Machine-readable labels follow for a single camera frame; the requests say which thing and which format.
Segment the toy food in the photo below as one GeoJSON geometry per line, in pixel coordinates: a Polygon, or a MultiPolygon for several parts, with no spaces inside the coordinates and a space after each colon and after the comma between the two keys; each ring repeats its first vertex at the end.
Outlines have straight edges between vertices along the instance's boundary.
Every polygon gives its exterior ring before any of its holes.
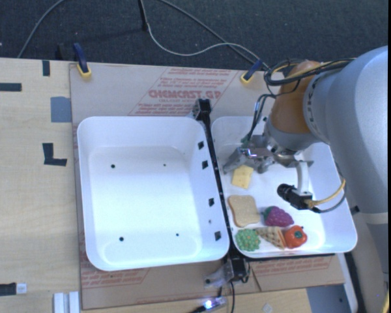
{"type": "Polygon", "coordinates": [[[267,226],[287,227],[294,224],[293,218],[278,206],[267,207],[262,214],[267,226]]]}
{"type": "Polygon", "coordinates": [[[232,185],[247,189],[250,183],[250,177],[253,173],[253,168],[247,165],[241,165],[233,170],[232,185]]]}
{"type": "Polygon", "coordinates": [[[279,226],[257,228],[255,231],[258,235],[260,235],[266,241],[272,243],[279,249],[284,249],[287,246],[287,244],[285,243],[284,235],[279,226]]]}
{"type": "Polygon", "coordinates": [[[261,220],[252,196],[232,195],[228,198],[228,202],[236,226],[245,227],[248,224],[255,224],[261,220]]]}
{"type": "Polygon", "coordinates": [[[254,230],[245,228],[236,234],[236,244],[241,250],[253,252],[259,249],[259,237],[254,230]]]}
{"type": "Polygon", "coordinates": [[[296,248],[307,241],[307,234],[304,233],[301,226],[294,225],[284,233],[284,239],[287,248],[296,248]]]}

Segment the yellow wire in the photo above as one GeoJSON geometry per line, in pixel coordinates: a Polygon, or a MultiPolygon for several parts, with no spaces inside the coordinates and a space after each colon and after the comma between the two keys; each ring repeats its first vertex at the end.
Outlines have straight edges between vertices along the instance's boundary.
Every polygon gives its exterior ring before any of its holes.
{"type": "Polygon", "coordinates": [[[316,205],[320,205],[320,204],[326,203],[327,201],[330,201],[333,198],[335,198],[342,191],[342,189],[345,187],[345,184],[346,184],[346,180],[342,179],[340,187],[337,189],[337,191],[335,191],[329,197],[327,197],[327,198],[325,198],[323,200],[319,200],[319,201],[306,200],[305,202],[308,204],[309,208],[315,207],[316,205]]]}
{"type": "Polygon", "coordinates": [[[390,289],[388,289],[386,292],[383,310],[381,312],[387,313],[389,309],[390,309],[390,289]]]}
{"type": "MultiPolygon", "coordinates": [[[[308,72],[313,71],[313,70],[316,70],[316,69],[318,69],[318,68],[325,67],[325,66],[327,66],[327,65],[329,65],[329,64],[337,65],[337,64],[340,64],[340,63],[344,63],[345,61],[346,61],[346,60],[342,60],[342,61],[337,61],[337,62],[335,62],[335,63],[333,63],[332,61],[327,61],[327,62],[325,62],[325,63],[321,63],[318,67],[314,66],[314,67],[306,68],[305,70],[299,70],[298,72],[296,72],[296,73],[290,75],[289,78],[295,78],[296,76],[300,76],[300,75],[302,75],[302,74],[308,73],[308,72]]],[[[281,69],[283,69],[283,68],[285,68],[285,67],[288,67],[288,66],[295,66],[295,65],[298,65],[298,63],[287,63],[287,64],[285,64],[284,66],[280,66],[280,67],[276,68],[276,69],[273,71],[273,73],[278,72],[279,70],[281,70],[281,69]]]]}

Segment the gray robot arm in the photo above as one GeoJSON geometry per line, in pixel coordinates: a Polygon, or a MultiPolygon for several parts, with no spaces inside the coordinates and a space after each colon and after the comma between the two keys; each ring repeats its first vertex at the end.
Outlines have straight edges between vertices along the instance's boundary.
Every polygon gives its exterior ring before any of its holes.
{"type": "MultiPolygon", "coordinates": [[[[388,281],[388,47],[317,75],[302,102],[310,131],[278,125],[271,112],[264,135],[283,152],[299,152],[315,141],[329,144],[347,182],[347,199],[364,216],[388,281]]],[[[283,112],[284,103],[279,107],[283,112]]]]}

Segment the black cable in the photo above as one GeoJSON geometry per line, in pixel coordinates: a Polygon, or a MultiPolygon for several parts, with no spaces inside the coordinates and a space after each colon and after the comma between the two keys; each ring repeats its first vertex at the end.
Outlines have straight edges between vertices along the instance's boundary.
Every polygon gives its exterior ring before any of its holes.
{"type": "Polygon", "coordinates": [[[276,94],[275,97],[280,97],[281,95],[294,93],[297,90],[298,85],[300,85],[300,81],[301,81],[301,79],[297,80],[297,83],[295,84],[294,88],[292,88],[292,90],[286,91],[284,93],[276,94]]]}
{"type": "Polygon", "coordinates": [[[250,262],[248,262],[248,270],[246,272],[246,276],[244,278],[242,278],[240,281],[243,284],[246,284],[249,281],[249,277],[250,277],[250,262]]]}
{"type": "MultiPolygon", "coordinates": [[[[138,0],[138,3],[139,3],[139,8],[141,9],[141,15],[142,15],[142,18],[145,18],[146,19],[146,13],[145,13],[145,6],[143,4],[143,0],[138,0]]],[[[153,33],[152,33],[152,29],[149,25],[149,22],[147,21],[146,19],[146,24],[145,24],[145,29],[144,30],[148,30],[150,36],[151,36],[151,39],[154,41],[154,43],[162,50],[164,50],[165,52],[167,53],[170,53],[170,54],[173,54],[173,55],[179,55],[181,57],[191,57],[191,56],[194,56],[194,55],[199,55],[201,53],[205,53],[213,48],[217,48],[219,46],[229,46],[231,48],[241,48],[243,49],[245,52],[248,52],[249,54],[251,54],[253,57],[255,57],[257,59],[257,61],[255,62],[258,63],[258,62],[261,62],[261,65],[262,67],[266,67],[268,68],[267,64],[265,64],[264,62],[262,62],[262,60],[260,60],[260,58],[258,56],[256,56],[256,54],[254,54],[253,52],[251,52],[250,50],[248,50],[247,48],[239,45],[239,44],[235,44],[235,43],[228,43],[228,42],[223,42],[223,43],[218,43],[218,44],[215,44],[215,45],[212,45],[212,46],[209,46],[203,50],[200,50],[198,52],[193,52],[193,53],[179,53],[179,52],[174,52],[174,51],[171,51],[169,49],[167,49],[165,46],[163,46],[161,43],[159,43],[156,38],[154,37],[153,33]]]]}
{"type": "Polygon", "coordinates": [[[263,78],[264,78],[265,83],[267,85],[271,85],[271,86],[286,85],[287,83],[291,83],[291,82],[294,82],[294,81],[299,81],[299,80],[301,80],[303,78],[306,78],[308,76],[313,76],[313,75],[316,75],[316,74],[320,74],[322,72],[327,72],[329,70],[336,70],[336,69],[339,69],[339,68],[343,68],[346,65],[348,65],[352,60],[354,60],[354,59],[353,58],[346,58],[346,59],[333,60],[333,61],[330,61],[330,62],[328,62],[326,64],[317,66],[317,67],[315,67],[315,68],[313,68],[313,69],[311,69],[311,70],[309,70],[307,72],[299,74],[298,76],[288,77],[288,78],[284,78],[282,80],[273,80],[272,79],[272,74],[275,71],[281,69],[282,67],[283,68],[287,68],[287,67],[290,67],[292,65],[297,65],[297,64],[303,62],[304,60],[292,59],[292,60],[289,60],[289,61],[281,61],[278,64],[274,65],[272,68],[266,70],[264,75],[263,75],[263,78]]]}
{"type": "MultiPolygon", "coordinates": [[[[223,292],[223,286],[220,286],[220,289],[219,289],[219,292],[218,292],[216,298],[221,297],[222,296],[222,292],[223,292]]],[[[207,311],[209,309],[211,309],[211,308],[206,308],[205,305],[201,305],[201,306],[197,307],[195,310],[193,310],[191,313],[202,313],[202,312],[205,312],[205,311],[207,311]]]]}
{"type": "MultiPolygon", "coordinates": [[[[33,35],[35,34],[36,30],[38,29],[39,25],[42,23],[42,21],[44,20],[44,18],[50,13],[52,12],[56,7],[58,7],[61,3],[65,2],[66,0],[58,0],[55,4],[53,4],[47,11],[45,11],[45,13],[41,16],[41,18],[39,19],[39,21],[37,21],[36,25],[34,26],[33,30],[31,31],[29,37],[27,38],[25,44],[23,45],[23,48],[20,50],[20,53],[18,54],[17,58],[21,58],[24,51],[26,50],[26,47],[27,45],[30,43],[33,35]]],[[[195,16],[191,15],[190,13],[186,12],[185,10],[181,9],[180,7],[174,5],[173,3],[170,3],[169,1],[167,0],[157,0],[179,12],[181,12],[182,14],[184,14],[185,16],[189,17],[191,20],[195,21],[196,23],[198,23],[200,26],[202,26],[204,29],[206,29],[209,33],[211,33],[213,36],[215,36],[217,39],[221,40],[223,43],[228,43],[227,40],[225,40],[223,37],[221,37],[218,33],[216,33],[215,31],[213,31],[209,26],[205,25],[202,21],[198,20],[195,16]]],[[[248,62],[250,62],[251,64],[254,64],[255,63],[255,60],[253,59],[250,59],[249,57],[247,57],[246,55],[244,55],[241,51],[239,51],[238,49],[236,49],[236,47],[234,46],[230,46],[228,45],[229,48],[231,48],[234,52],[236,52],[238,55],[240,55],[242,58],[244,58],[245,60],[247,60],[248,62]]]]}
{"type": "Polygon", "coordinates": [[[235,311],[235,287],[233,286],[232,281],[230,281],[229,283],[232,290],[232,308],[230,310],[230,313],[233,313],[235,311]]]}
{"type": "Polygon", "coordinates": [[[138,0],[138,6],[139,6],[139,11],[141,13],[142,30],[147,31],[148,30],[148,17],[146,16],[146,10],[145,10],[145,7],[143,6],[142,0],[138,0]]]}
{"type": "Polygon", "coordinates": [[[261,113],[263,110],[263,107],[265,105],[265,101],[267,100],[268,97],[275,98],[275,95],[271,94],[262,94],[259,96],[259,98],[256,100],[255,103],[255,110],[253,112],[253,119],[252,119],[252,125],[245,137],[242,139],[242,142],[248,142],[250,141],[250,138],[252,137],[253,131],[255,130],[259,120],[261,119],[261,113]]]}

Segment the white cable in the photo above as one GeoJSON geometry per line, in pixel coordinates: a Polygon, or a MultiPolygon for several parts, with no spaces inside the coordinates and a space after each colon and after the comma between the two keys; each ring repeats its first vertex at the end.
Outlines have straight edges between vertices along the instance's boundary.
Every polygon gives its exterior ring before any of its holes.
{"type": "Polygon", "coordinates": [[[236,47],[236,48],[240,48],[240,49],[244,50],[245,52],[248,52],[250,55],[252,55],[252,57],[255,57],[257,60],[259,60],[259,57],[258,57],[256,54],[254,54],[253,52],[251,52],[250,50],[248,50],[248,49],[245,48],[244,46],[241,46],[241,45],[236,44],[236,43],[228,43],[228,42],[225,42],[225,43],[217,43],[217,44],[214,44],[214,45],[212,45],[212,46],[209,46],[209,47],[207,47],[207,48],[205,48],[205,49],[203,49],[203,50],[201,50],[201,51],[197,51],[197,52],[194,52],[194,53],[179,53],[179,52],[174,52],[174,51],[171,51],[171,50],[167,49],[165,46],[161,45],[161,43],[159,43],[159,42],[155,39],[154,35],[152,34],[152,29],[151,29],[149,23],[147,23],[147,26],[148,26],[148,32],[149,32],[149,34],[150,34],[152,40],[154,41],[154,43],[155,43],[159,48],[161,48],[161,49],[163,49],[164,51],[166,51],[166,52],[168,52],[168,53],[171,53],[171,54],[173,54],[173,55],[179,55],[179,56],[181,56],[181,57],[191,57],[191,56],[193,56],[193,55],[199,55],[199,54],[201,54],[201,53],[205,53],[206,51],[209,51],[209,50],[211,50],[211,49],[217,48],[217,47],[219,47],[219,46],[234,46],[234,47],[236,47]]]}

